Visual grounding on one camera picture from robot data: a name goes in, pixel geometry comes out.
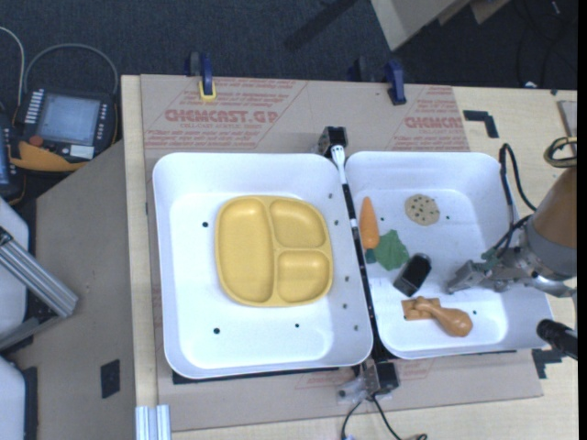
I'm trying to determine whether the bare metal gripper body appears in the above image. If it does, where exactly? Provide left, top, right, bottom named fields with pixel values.
left=479, top=247, right=577, bottom=299

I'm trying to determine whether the white plastic tray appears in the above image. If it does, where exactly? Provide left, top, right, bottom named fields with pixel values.
left=151, top=151, right=374, bottom=380
left=343, top=149, right=556, bottom=361

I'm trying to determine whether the brown chicken drumstick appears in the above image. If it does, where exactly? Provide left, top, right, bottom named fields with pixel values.
left=414, top=295, right=474, bottom=339

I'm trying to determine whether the black carton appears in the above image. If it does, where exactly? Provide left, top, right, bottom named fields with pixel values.
left=392, top=252, right=433, bottom=298

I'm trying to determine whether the green broccoli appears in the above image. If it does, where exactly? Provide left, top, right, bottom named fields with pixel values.
left=365, top=228, right=411, bottom=272

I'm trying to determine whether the tan chocolate chip biscuit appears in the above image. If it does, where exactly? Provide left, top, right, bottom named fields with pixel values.
left=404, top=192, right=441, bottom=227

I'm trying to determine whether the orange carrot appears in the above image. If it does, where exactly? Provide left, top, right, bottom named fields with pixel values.
left=358, top=195, right=382, bottom=251

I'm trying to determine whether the thin black and white rod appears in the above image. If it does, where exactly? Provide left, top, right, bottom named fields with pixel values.
left=330, top=144, right=382, bottom=367

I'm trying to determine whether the yellow divided plate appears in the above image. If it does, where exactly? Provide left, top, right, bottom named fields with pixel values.
left=214, top=194, right=335, bottom=310

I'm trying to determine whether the brown cardboard board red print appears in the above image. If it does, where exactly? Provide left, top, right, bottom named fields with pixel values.
left=139, top=74, right=545, bottom=433

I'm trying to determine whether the black cylinder on white bracket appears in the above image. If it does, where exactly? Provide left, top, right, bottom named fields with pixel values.
left=536, top=318, right=578, bottom=362

